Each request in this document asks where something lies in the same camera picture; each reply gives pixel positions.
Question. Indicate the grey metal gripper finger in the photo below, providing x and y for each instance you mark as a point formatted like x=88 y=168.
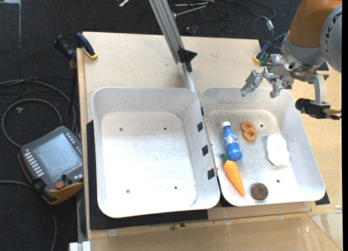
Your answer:
x=252 y=82
x=278 y=86

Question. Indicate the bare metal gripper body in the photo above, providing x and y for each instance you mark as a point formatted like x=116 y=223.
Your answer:
x=285 y=71

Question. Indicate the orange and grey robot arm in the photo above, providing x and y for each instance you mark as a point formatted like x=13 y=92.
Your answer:
x=310 y=21

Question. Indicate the orange-brown pretzel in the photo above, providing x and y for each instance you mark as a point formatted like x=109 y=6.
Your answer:
x=248 y=135

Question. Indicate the thin black and white rod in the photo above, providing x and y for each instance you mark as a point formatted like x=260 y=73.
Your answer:
x=192 y=81

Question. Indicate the white irregular flat piece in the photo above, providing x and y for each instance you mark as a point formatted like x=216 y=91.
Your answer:
x=278 y=150

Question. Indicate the blue bottle with white cap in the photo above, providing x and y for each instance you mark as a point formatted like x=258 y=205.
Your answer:
x=232 y=143

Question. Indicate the white plastic tray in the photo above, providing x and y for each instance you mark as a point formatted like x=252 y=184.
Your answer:
x=146 y=157
x=261 y=171

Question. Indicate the orange carrot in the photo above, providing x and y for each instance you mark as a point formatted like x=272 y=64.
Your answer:
x=234 y=175

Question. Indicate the brown round doughnut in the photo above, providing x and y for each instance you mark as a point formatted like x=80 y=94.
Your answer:
x=259 y=191

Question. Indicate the pale wood board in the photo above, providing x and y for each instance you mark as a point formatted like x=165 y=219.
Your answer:
x=130 y=59

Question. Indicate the black cylinder on white bracket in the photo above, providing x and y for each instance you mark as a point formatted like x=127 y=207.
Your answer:
x=312 y=107

